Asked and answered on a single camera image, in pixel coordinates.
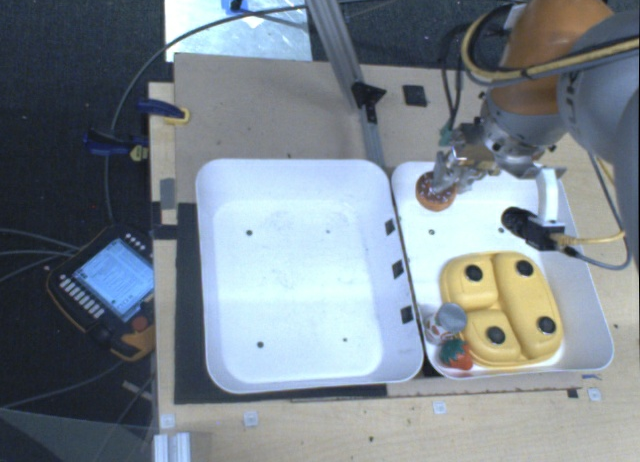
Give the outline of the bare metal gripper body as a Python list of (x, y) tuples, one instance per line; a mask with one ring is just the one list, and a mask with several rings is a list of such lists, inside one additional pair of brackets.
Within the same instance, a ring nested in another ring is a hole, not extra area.
[(502, 171), (530, 178), (544, 152), (544, 147), (523, 142), (495, 122), (463, 123), (452, 134), (449, 169), (458, 180), (480, 180)]

